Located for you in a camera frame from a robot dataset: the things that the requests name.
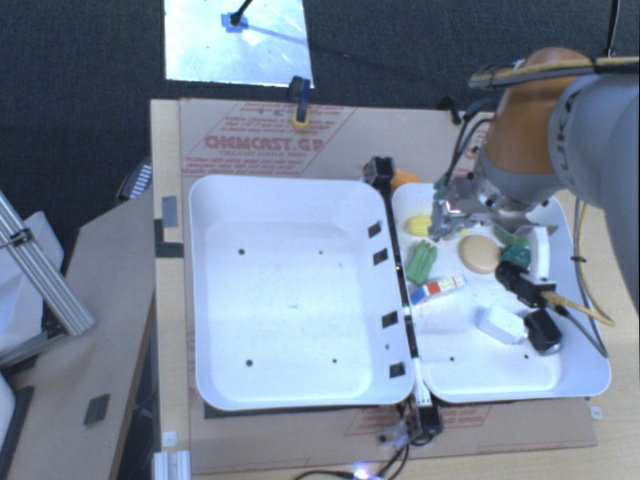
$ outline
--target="tan round object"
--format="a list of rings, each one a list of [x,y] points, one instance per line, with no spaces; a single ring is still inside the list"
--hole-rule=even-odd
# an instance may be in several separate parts
[[[467,235],[458,246],[464,266],[477,274],[491,274],[500,263],[500,247],[486,236]]]

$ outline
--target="white eraser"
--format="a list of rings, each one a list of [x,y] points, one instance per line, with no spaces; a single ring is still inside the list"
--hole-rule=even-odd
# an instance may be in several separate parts
[[[482,311],[478,329],[505,345],[516,345],[527,337],[524,320],[497,305]]]

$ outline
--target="dark floor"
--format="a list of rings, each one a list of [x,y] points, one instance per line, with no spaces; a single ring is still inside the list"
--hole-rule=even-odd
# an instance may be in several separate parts
[[[464,108],[478,67],[549,45],[600,54],[611,0],[303,0],[312,100]],[[638,55],[640,0],[622,0],[616,50]],[[24,216],[44,210],[65,248],[109,210],[149,154],[149,100],[282,100],[275,88],[164,78],[163,0],[0,0],[0,189]],[[127,474],[146,457],[149,372]],[[139,476],[145,478],[141,462]]]

